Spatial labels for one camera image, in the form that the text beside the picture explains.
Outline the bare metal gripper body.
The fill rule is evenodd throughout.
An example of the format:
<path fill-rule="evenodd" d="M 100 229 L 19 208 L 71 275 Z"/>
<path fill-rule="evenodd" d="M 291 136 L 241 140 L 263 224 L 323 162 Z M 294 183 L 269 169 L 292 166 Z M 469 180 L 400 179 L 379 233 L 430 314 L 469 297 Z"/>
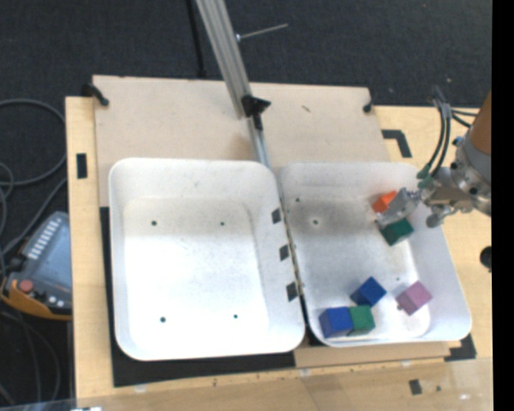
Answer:
<path fill-rule="evenodd" d="M 490 217 L 491 187 L 474 168 L 453 163 L 451 167 L 439 168 L 421 186 L 421 202 L 431 209 L 432 217 L 471 211 Z"/>

